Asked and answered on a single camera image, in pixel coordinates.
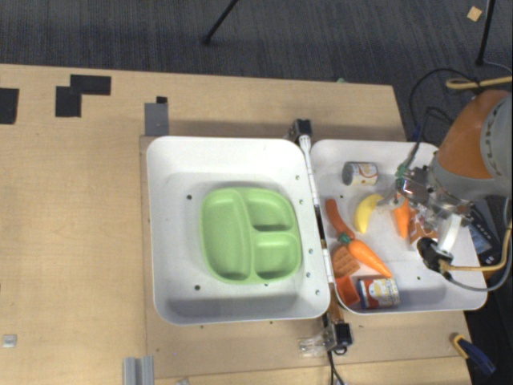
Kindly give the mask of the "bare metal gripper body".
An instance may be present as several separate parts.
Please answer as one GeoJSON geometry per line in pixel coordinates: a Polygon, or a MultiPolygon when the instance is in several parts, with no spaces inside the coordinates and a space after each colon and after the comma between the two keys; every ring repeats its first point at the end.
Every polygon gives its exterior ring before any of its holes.
{"type": "Polygon", "coordinates": [[[471,223],[472,203],[451,194],[425,165],[405,171],[399,192],[411,208],[423,214],[427,224],[442,224],[452,216],[462,224],[471,223]]]}

